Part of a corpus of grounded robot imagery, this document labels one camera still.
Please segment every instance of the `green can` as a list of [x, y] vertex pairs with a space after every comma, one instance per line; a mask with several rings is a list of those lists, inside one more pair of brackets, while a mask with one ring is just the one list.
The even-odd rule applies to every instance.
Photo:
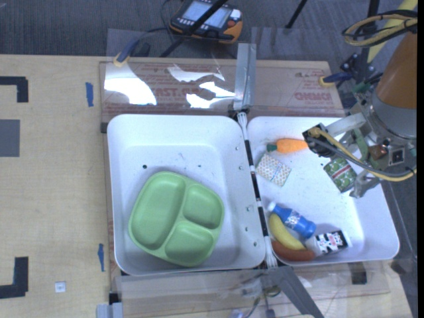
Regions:
[[324, 171], [330, 176], [340, 192], [351, 189], [357, 176], [348, 161], [341, 157], [332, 159], [324, 166]]

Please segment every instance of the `gray floor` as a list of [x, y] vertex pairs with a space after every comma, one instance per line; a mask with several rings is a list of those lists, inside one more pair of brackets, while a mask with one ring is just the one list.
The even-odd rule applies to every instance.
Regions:
[[[0, 0], [0, 54], [104, 56], [109, 29], [162, 27], [164, 1]], [[402, 1], [380, 0], [379, 12], [397, 9]], [[230, 0], [244, 16], [239, 40], [256, 42], [260, 59], [326, 60], [333, 72], [339, 71], [339, 65], [358, 52], [344, 43], [340, 33], [367, 17], [369, 0], [309, 0], [291, 30], [286, 30], [299, 2]], [[177, 1], [167, 3], [164, 18], [168, 20], [176, 8]], [[400, 38], [379, 52], [373, 61], [376, 70], [384, 71]], [[348, 92], [348, 85], [342, 85], [341, 96]], [[394, 268], [417, 317], [417, 178], [384, 187], [401, 239]]]

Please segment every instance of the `blue bottle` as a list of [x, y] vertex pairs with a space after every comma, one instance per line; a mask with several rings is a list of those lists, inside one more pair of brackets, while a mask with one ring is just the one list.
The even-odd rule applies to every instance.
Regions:
[[310, 238], [317, 228], [317, 225], [312, 221], [307, 220], [293, 209], [287, 209], [277, 205], [275, 201], [271, 201], [268, 204], [268, 210], [279, 216], [286, 227], [295, 230], [304, 239]]

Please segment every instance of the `gray square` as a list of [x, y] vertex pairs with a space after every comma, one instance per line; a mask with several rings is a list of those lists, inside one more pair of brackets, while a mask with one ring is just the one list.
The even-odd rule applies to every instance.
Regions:
[[21, 121], [0, 119], [0, 156], [19, 156]]

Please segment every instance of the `toy carrot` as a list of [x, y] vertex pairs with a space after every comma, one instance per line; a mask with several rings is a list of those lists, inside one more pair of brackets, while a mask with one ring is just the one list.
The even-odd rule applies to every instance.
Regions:
[[292, 153], [307, 147], [308, 145], [304, 140], [283, 138], [278, 139], [275, 144], [268, 144], [266, 150], [268, 152], [277, 150], [280, 153]]

